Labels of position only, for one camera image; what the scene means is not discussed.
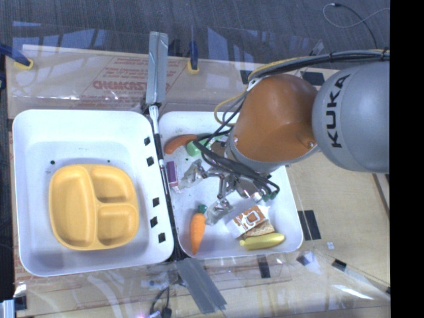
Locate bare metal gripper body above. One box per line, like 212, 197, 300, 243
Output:
211, 163, 271, 201

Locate purple and white carton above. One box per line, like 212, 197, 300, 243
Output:
166, 160, 182, 193

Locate orange toy carrot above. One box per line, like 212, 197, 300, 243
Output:
189, 204, 209, 256

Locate green toy vegetable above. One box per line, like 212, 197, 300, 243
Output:
185, 140, 203, 157

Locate white plastic tray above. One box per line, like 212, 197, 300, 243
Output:
158, 111, 304, 260
12, 109, 176, 278

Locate white and orange carton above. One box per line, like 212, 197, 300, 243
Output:
226, 205, 271, 239

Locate orange toy sausage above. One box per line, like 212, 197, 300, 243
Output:
164, 134, 198, 155

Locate tan toy biscuit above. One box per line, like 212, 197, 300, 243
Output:
243, 221, 276, 238

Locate yellow banana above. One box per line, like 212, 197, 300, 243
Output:
239, 232, 286, 252

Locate yellow divided plate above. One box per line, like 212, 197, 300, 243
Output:
48, 164, 140, 252

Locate brown cardboard board, red print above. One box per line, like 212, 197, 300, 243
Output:
5, 44, 342, 315

